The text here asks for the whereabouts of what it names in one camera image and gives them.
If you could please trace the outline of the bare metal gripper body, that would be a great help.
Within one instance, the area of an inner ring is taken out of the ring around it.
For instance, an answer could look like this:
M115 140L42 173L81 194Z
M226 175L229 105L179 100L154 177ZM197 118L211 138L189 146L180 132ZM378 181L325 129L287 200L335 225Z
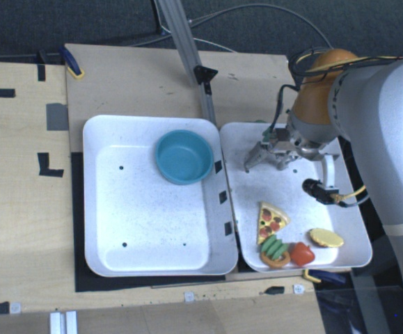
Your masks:
M264 131L264 158L275 156L281 159L284 156L304 158L307 160L322 160L325 144L310 141L300 135L297 130L287 127L270 127Z

